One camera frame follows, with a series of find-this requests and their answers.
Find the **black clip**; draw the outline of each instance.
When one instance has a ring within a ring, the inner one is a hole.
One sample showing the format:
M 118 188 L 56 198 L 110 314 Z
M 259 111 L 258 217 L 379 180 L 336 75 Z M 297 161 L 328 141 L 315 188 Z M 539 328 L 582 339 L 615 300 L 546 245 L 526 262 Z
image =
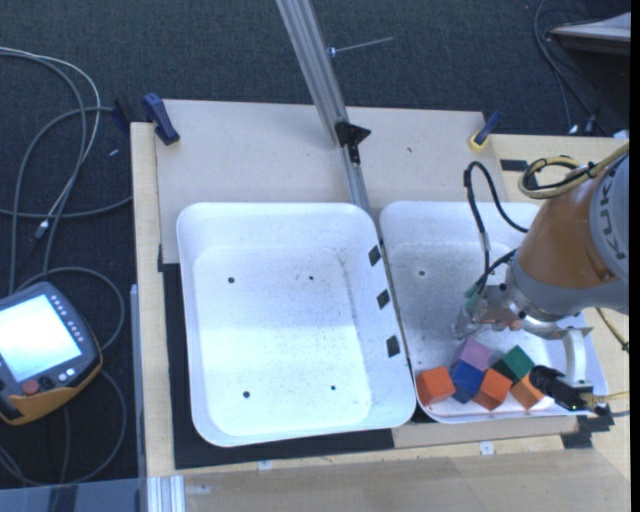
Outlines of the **black clip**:
M 346 121 L 338 121 L 336 123 L 336 135 L 338 136 L 338 142 L 341 147 L 345 144 L 349 149 L 349 160 L 354 164 L 360 163 L 360 153 L 358 152 L 358 144 L 366 139 L 371 130 L 366 128 L 360 128 L 353 124 L 349 124 Z
M 131 134 L 131 123 L 135 121 L 131 105 L 126 99 L 116 98 L 111 109 L 111 118 L 116 123 L 118 129 L 129 137 Z
M 178 142 L 180 135 L 173 129 L 162 99 L 155 93 L 149 93 L 142 99 L 142 107 L 150 121 L 156 122 L 156 134 L 165 146 Z

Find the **aluminum rod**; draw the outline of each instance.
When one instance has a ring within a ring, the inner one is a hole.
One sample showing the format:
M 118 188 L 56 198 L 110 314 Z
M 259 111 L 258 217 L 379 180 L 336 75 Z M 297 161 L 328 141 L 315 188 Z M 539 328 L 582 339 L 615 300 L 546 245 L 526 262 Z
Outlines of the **aluminum rod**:
M 335 126 L 349 121 L 338 81 L 327 54 L 315 11 L 309 0 L 276 0 L 311 98 L 322 125 L 331 140 L 339 146 Z M 369 200 L 360 165 L 353 163 L 346 147 L 342 148 L 351 201 L 369 212 Z

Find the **cube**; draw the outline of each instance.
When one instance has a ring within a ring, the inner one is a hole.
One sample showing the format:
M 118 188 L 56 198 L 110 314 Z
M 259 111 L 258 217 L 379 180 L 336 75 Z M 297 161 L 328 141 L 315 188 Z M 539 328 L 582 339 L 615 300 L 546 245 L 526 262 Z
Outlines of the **cube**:
M 489 365 L 490 357 L 491 349 L 489 347 L 478 343 L 473 338 L 467 338 L 456 348 L 451 366 L 458 361 L 465 361 L 471 366 L 475 366 L 478 370 L 485 371 Z
M 513 384 L 522 379 L 533 367 L 533 361 L 520 345 L 509 350 L 492 366 L 494 370 L 511 379 Z
M 466 404 L 478 392 L 484 372 L 466 361 L 458 361 L 449 369 L 449 375 L 451 375 L 453 385 L 456 387 L 453 398 Z
M 514 384 L 511 394 L 527 410 L 544 398 L 544 393 L 531 384 L 528 373 Z
M 507 398 L 511 385 L 511 379 L 505 377 L 493 368 L 488 368 L 484 374 L 478 393 L 473 397 L 473 401 L 485 409 L 493 411 Z
M 427 405 L 442 402 L 456 392 L 449 371 L 444 366 L 431 368 L 416 377 L 420 403 Z

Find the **blue clamp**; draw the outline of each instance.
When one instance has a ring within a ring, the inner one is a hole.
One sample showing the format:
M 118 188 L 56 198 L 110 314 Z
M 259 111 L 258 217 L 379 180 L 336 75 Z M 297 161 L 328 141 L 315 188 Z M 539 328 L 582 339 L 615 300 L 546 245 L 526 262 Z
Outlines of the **blue clamp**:
M 142 99 L 142 107 L 150 121 L 156 123 L 156 134 L 165 146 L 178 142 L 180 135 L 176 132 L 167 115 L 164 102 L 157 94 L 151 92 Z

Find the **metal bracket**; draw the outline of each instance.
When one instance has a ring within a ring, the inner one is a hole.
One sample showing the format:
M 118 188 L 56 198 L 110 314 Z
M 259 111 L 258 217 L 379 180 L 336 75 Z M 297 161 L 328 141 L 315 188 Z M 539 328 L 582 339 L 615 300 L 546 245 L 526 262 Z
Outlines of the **metal bracket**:
M 480 455 L 495 455 L 491 441 L 480 441 Z
M 358 144 L 366 139 L 371 134 L 371 130 L 361 128 L 350 124 L 346 121 L 338 121 L 336 123 L 336 135 L 338 136 L 338 142 L 341 147 L 347 146 L 349 151 L 349 159 L 351 163 L 360 163 L 360 152 L 358 151 Z
M 584 337 L 591 329 L 566 329 L 562 332 L 562 343 L 567 359 L 567 371 L 565 372 L 570 382 L 586 381 L 587 377 L 587 353 Z
M 185 512 L 185 485 L 182 475 L 147 479 L 149 512 Z
M 269 471 L 273 469 L 273 461 L 272 460 L 259 460 L 258 461 L 258 471 Z

